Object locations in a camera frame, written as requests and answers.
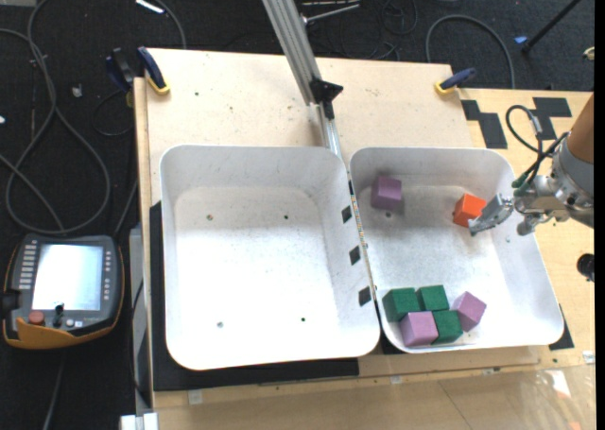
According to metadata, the green cube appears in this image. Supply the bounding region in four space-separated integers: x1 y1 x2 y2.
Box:
430 309 465 346
415 284 451 313
381 287 423 323

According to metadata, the orange cube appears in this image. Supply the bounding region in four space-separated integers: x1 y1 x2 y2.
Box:
452 193 489 230

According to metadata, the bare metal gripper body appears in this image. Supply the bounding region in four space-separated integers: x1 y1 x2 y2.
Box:
511 174 596 237

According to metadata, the black cylinder on white bracket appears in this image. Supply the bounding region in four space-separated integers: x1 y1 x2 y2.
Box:
577 252 596 284

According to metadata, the white plastic tray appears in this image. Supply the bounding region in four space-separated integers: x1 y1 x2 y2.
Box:
159 144 382 371
348 146 566 355

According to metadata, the pale wood board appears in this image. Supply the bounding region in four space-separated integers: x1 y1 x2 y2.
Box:
133 46 543 413

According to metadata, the purple cube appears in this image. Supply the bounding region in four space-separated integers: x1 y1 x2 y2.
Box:
450 290 488 333
398 310 441 349
370 175 404 212

